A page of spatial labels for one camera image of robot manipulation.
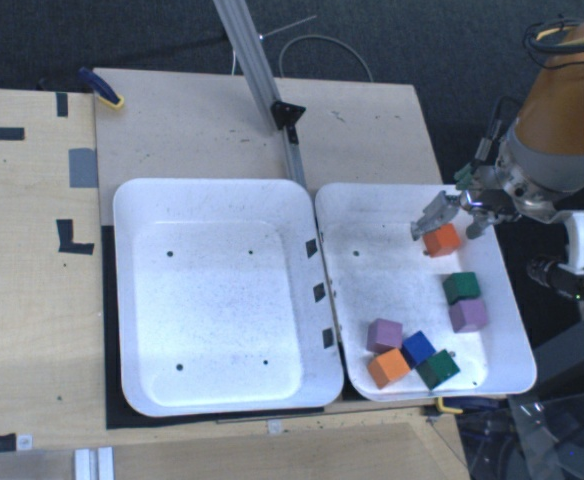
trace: black floor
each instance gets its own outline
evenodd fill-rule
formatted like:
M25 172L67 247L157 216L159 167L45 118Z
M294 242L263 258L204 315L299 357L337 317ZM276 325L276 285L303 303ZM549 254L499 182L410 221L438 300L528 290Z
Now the black floor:
M247 0L276 75L292 39L346 43L376 82L412 84L443 181L474 154L494 102L524 99L537 73L525 29L559 15L584 18L584 0ZM297 20L316 18L268 35ZM0 0L0 88L84 91L79 67L230 73L232 49L212 0ZM285 55L288 77L368 80L360 62L327 41ZM584 208L584 191L566 205ZM527 278L537 253L561 254L565 233L532 221L497 229L532 344L579 318L576 306Z

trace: orange cube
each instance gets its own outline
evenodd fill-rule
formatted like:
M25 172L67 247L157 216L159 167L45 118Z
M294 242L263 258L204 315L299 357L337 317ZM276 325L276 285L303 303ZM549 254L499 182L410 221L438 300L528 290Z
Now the orange cube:
M461 247L461 239L451 222L423 235L423 242L432 258L447 256Z
M380 389L405 377L410 373L410 366L399 349L393 348L376 356L368 365L368 371Z

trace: robotic hand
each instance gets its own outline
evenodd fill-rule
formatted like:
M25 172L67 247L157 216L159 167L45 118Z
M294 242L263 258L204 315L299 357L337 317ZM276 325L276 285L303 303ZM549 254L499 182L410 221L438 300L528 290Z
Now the robotic hand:
M557 35L563 36L561 42L548 43ZM472 216L469 239L523 215L545 224L562 222L571 242L567 263L537 258L529 263L528 274L565 297L584 299L584 212L554 207L584 187L584 21L532 25L524 45L543 69L516 119L501 135L501 108L509 99L501 98L474 159L455 174L460 192L440 192L412 222L412 238L450 222L459 210ZM543 64L538 54L550 57ZM489 165L495 143L498 157Z

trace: cube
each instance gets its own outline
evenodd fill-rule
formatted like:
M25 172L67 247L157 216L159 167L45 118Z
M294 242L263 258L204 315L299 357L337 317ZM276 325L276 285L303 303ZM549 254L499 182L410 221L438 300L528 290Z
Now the cube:
M451 306L459 300L477 299L481 296L479 282L474 272L455 272L443 281L445 298Z
M368 327L367 349L370 352L382 354L393 348L401 348L403 344L403 324L377 318Z
M448 310L454 332L475 332L488 323L482 299L461 299Z
M430 391L439 386L461 370L447 350L441 350L430 356L416 367L419 376Z
M461 247L461 239L451 222L423 235L423 243L431 258L447 256Z
M436 349L425 337L423 331L417 331L409 338L403 340L403 346L401 347L401 353L405 360L407 361L410 368L414 368L416 365L425 361L428 357L432 356L436 352Z
M376 356L370 364L368 371L379 389L391 382L399 380L410 373L410 366L399 349L393 348Z

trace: tray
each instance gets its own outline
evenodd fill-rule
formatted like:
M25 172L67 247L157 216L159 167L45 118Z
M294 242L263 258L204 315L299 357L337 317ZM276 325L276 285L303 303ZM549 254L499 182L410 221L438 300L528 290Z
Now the tray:
M320 407L343 386L309 194L134 179L114 203L122 386L148 416Z
M510 286L493 228L465 237L471 218L454 219L462 246L430 258L413 241L410 222L447 185L333 183L322 187L315 207L331 279L334 308L353 386L375 401L455 395L504 395L527 391L536 364ZM489 323L481 331L456 334L448 316L443 280L451 273L476 273ZM379 389L367 371L367 329L376 318L403 324L403 337L423 331L438 350L454 356L460 373L430 391L415 370Z

